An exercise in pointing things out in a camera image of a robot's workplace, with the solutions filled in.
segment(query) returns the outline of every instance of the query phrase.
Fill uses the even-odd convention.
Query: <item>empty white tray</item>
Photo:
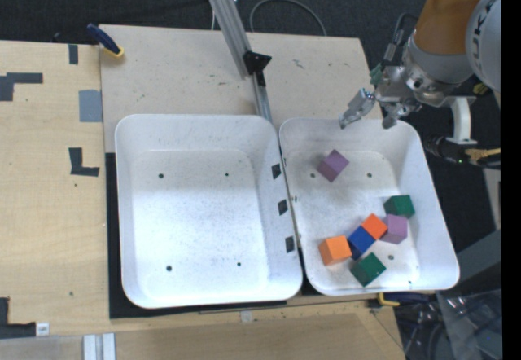
[[[296,118],[281,126],[280,144],[305,271],[319,292],[442,290],[458,281],[458,259],[411,125],[398,121],[385,130],[381,120],[368,119],[342,130],[337,120]],[[350,163],[329,182],[317,167],[333,149]],[[362,287],[350,271],[356,263],[352,258],[325,267],[318,251],[321,241],[351,235],[370,213],[385,217],[383,202],[392,195],[410,195],[413,202],[416,213],[409,220],[408,238],[400,244],[377,241],[362,255],[374,252],[387,269]]]
[[[115,133],[126,296],[143,308],[282,301],[302,283],[275,128],[132,115]]]

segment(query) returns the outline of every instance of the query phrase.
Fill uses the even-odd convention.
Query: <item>wire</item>
[[[321,29],[322,29],[322,34],[324,36],[327,36],[327,31],[326,31],[326,27],[324,27],[324,24],[322,23],[322,21],[320,20],[320,18],[318,17],[318,15],[316,15],[309,7],[305,6],[302,2],[298,2],[296,0],[262,0],[260,2],[258,2],[253,8],[252,8],[252,11],[250,12],[250,29],[252,31],[252,33],[255,32],[255,29],[253,28],[253,16],[255,15],[255,12],[256,10],[268,3],[268,2],[289,2],[291,4],[295,4],[301,8],[303,8],[304,10],[306,10],[309,14],[311,14],[313,16],[313,18],[318,22],[318,24],[320,25]]]

